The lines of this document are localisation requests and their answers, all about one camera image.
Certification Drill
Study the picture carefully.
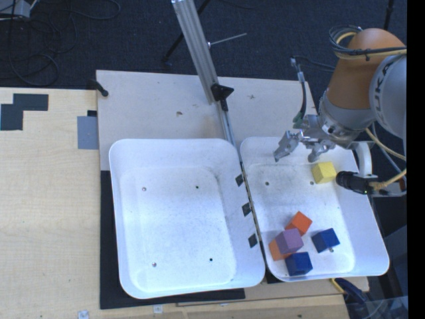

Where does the black cylinder on white bracket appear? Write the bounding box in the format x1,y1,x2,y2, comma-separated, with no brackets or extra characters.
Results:
335,140,381,196

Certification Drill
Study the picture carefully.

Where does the yellow cube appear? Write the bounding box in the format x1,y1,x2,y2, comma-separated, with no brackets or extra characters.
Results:
311,161,338,185

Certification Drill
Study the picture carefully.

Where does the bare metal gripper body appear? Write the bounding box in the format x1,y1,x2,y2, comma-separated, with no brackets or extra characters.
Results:
299,112,362,151

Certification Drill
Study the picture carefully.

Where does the purple cube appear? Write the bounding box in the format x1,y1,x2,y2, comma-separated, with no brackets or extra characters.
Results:
274,228,305,255

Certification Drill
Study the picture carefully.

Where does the white plastic tray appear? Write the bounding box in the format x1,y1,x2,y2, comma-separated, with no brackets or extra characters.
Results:
108,138,266,300
239,136,390,283

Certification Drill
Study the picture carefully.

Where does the blue cube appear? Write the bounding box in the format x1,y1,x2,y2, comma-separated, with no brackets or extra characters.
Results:
311,227,341,254
284,251,313,277

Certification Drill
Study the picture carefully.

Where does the orange cube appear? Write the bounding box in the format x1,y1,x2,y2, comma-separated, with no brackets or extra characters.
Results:
268,237,293,262
284,211,313,237

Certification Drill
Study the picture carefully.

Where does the pale flat board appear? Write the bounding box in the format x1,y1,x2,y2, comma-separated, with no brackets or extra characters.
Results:
96,70,370,304

